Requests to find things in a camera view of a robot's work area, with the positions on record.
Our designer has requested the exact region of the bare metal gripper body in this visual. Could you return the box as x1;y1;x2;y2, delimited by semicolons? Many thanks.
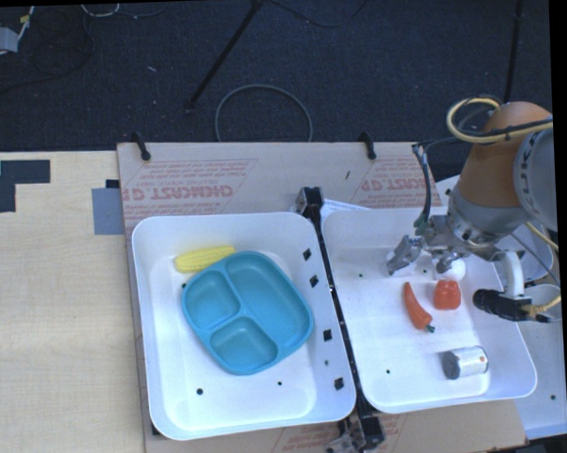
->
421;211;498;264

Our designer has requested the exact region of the white round object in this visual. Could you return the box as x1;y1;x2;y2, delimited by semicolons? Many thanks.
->
433;258;468;282

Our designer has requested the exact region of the orange bell pepper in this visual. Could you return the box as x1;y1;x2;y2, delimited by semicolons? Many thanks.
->
431;278;463;312

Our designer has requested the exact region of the orange carrot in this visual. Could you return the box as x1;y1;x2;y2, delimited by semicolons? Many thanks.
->
402;280;437;335

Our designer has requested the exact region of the thin black rod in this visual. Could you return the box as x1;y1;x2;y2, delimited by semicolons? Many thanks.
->
310;203;374;425

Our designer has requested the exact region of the white plastic tray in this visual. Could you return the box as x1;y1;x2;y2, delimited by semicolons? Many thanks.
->
130;206;359;443
321;201;540;418

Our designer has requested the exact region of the small white can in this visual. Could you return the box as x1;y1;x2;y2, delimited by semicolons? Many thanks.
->
440;345;490;381

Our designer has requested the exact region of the brown cardboard board red print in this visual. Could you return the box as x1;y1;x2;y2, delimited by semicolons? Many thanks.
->
116;126;529;453

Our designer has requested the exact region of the blue divided plate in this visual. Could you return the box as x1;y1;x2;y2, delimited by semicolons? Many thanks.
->
179;247;317;379

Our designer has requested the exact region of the yellow corn cob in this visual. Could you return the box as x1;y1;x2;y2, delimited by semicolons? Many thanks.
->
172;244;238;275

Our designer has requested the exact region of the black cylinder on white bracket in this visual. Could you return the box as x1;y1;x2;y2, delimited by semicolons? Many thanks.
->
470;249;534;325

